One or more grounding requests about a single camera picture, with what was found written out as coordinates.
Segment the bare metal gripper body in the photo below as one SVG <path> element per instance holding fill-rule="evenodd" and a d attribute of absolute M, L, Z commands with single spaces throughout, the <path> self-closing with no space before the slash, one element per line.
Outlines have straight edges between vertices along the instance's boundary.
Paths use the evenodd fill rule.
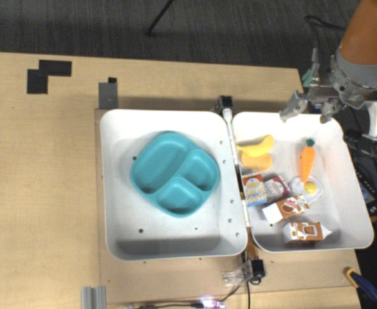
<path fill-rule="evenodd" d="M 350 106 L 362 109 L 368 97 L 377 87 L 358 84 L 350 79 L 337 63 L 331 63 L 323 77 L 319 74 L 320 64 L 314 63 L 304 74 L 304 88 L 308 100 L 318 109 L 326 105 L 333 109 Z"/>

